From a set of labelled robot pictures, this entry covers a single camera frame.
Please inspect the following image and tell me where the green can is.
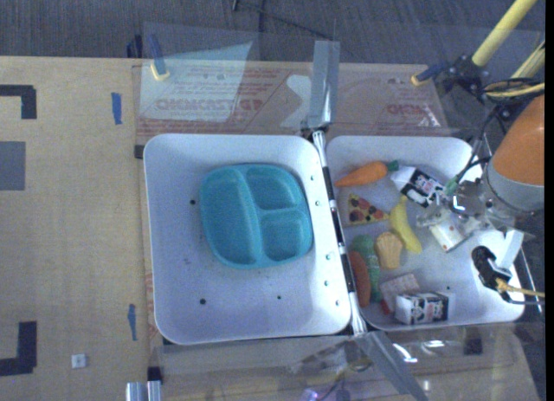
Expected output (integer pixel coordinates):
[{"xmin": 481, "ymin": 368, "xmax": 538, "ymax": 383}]
[{"xmin": 350, "ymin": 234, "xmax": 384, "ymax": 304}]

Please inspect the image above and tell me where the brown cardboard board red print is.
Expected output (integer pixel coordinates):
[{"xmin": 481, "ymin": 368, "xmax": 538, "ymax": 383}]
[{"xmin": 131, "ymin": 62, "xmax": 523, "ymax": 377}]

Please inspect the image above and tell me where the orange carrot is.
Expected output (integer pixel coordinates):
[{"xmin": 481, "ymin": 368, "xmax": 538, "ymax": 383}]
[{"xmin": 333, "ymin": 159, "xmax": 400, "ymax": 189}]

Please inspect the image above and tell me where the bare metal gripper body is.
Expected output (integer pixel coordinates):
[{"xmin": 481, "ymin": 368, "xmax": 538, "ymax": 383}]
[{"xmin": 449, "ymin": 178, "xmax": 493, "ymax": 223}]

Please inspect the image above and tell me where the white carton with orange dots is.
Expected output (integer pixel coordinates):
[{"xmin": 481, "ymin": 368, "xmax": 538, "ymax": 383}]
[{"xmin": 427, "ymin": 216, "xmax": 469, "ymax": 254}]

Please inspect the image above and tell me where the orange sausage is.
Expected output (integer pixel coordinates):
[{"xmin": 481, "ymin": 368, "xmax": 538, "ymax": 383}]
[{"xmin": 347, "ymin": 249, "xmax": 373, "ymax": 309}]

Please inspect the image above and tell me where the pink and white wafer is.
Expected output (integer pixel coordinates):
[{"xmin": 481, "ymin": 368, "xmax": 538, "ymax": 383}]
[{"xmin": 378, "ymin": 272, "xmax": 422, "ymax": 312}]

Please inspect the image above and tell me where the black cylinder on white bracket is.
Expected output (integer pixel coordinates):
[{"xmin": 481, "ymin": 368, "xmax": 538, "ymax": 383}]
[{"xmin": 470, "ymin": 228, "xmax": 525, "ymax": 293}]

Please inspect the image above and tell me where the pizza slice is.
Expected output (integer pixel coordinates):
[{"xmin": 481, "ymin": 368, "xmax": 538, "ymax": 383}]
[{"xmin": 345, "ymin": 191, "xmax": 391, "ymax": 227}]

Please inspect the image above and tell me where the yellow banana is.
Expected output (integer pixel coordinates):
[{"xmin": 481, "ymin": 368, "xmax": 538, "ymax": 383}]
[{"xmin": 389, "ymin": 194, "xmax": 423, "ymax": 255}]

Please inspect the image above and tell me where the white plastic tray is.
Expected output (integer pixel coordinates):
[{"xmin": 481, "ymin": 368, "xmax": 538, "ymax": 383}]
[
  {"xmin": 325, "ymin": 134, "xmax": 527, "ymax": 333},
  {"xmin": 142, "ymin": 132, "xmax": 353, "ymax": 346}
]

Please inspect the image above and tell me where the blue divided plate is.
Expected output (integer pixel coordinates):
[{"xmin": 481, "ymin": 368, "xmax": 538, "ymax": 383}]
[{"xmin": 198, "ymin": 163, "xmax": 315, "ymax": 270}]

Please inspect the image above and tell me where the black and white milk carton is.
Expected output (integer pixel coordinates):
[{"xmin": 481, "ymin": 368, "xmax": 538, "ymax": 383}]
[
  {"xmin": 390, "ymin": 165, "xmax": 448, "ymax": 210},
  {"xmin": 394, "ymin": 291, "xmax": 451, "ymax": 327}
]

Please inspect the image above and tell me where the yellow biscuit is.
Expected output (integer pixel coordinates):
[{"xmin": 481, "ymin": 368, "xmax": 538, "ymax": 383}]
[{"xmin": 373, "ymin": 230, "xmax": 405, "ymax": 271}]

